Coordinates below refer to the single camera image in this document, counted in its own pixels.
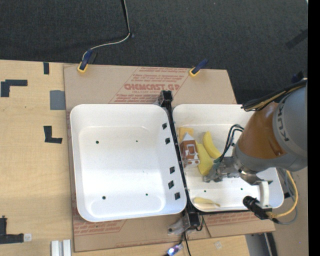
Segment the wooden surface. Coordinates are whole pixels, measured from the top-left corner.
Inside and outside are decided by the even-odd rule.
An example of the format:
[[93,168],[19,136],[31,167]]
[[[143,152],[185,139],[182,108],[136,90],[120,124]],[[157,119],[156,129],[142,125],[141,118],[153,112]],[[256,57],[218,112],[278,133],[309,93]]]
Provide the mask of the wooden surface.
[[[31,242],[0,244],[0,255],[50,255],[50,242],[73,242],[66,112],[50,110],[50,91],[64,91],[62,63],[0,60],[0,81],[28,80],[0,97],[0,215],[7,233],[32,234]],[[44,126],[62,144],[45,143]],[[164,255],[171,243],[79,252],[79,256]],[[192,256],[248,256],[243,235],[189,242]],[[188,255],[186,249],[179,255]]]

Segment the cardboard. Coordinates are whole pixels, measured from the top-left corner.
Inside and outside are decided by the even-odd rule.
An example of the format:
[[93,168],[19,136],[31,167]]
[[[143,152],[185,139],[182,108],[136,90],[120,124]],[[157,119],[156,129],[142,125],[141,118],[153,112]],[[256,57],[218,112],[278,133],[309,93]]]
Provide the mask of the cardboard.
[[[188,68],[90,65],[85,73],[78,73],[77,66],[64,66],[74,250],[178,242],[180,235],[168,235],[167,228],[179,220],[180,214],[98,223],[80,217],[76,204],[69,115],[72,108],[80,104],[153,104],[162,90],[172,91],[172,107],[180,104],[236,104],[227,71],[202,69],[197,76],[191,77]],[[204,220],[206,227],[190,233],[189,239],[275,230],[273,222],[257,220],[242,212],[208,215]]]

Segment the black fabric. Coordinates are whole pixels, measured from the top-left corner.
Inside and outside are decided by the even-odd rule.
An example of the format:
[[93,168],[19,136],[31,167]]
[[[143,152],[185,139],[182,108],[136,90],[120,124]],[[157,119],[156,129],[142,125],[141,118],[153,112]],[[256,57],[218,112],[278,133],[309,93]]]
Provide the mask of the black fabric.
[[[308,75],[305,0],[127,0],[133,37],[95,64],[227,70],[242,104]],[[127,35],[121,0],[0,0],[0,59],[79,63]]]

